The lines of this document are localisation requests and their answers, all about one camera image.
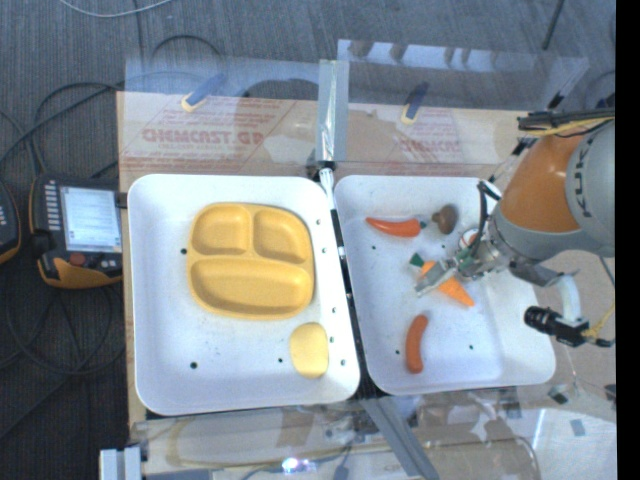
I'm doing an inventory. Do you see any white plastic tray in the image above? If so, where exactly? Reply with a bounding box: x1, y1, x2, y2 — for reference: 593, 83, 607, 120
332, 174, 558, 397
126, 173, 362, 417

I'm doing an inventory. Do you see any yellow oval bread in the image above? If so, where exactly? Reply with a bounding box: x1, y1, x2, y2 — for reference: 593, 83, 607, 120
288, 321, 331, 381

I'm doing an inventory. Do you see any orange sausage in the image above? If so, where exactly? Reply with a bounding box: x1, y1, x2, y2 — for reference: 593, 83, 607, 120
404, 313, 431, 375

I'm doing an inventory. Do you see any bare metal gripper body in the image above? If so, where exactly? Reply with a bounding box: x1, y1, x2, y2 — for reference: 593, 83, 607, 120
452, 240, 512, 282

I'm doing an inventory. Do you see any black cylinder on white bracket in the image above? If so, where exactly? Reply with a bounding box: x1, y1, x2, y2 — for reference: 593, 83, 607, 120
523, 273, 592, 348

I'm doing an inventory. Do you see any yellow divided plate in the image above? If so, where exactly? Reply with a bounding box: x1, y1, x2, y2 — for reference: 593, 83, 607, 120
186, 202, 317, 321

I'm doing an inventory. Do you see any brown mushroom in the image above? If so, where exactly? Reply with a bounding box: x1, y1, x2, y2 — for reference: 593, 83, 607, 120
431, 203, 459, 236

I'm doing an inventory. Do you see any orange chili pepper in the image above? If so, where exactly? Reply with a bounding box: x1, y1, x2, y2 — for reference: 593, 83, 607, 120
364, 215, 428, 240

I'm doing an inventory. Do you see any brown cardboard board red print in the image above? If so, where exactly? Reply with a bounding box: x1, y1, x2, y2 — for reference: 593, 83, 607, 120
115, 90, 616, 475

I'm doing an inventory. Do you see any orange carrot with green top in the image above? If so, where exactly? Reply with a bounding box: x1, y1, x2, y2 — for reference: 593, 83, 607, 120
409, 252, 476, 309

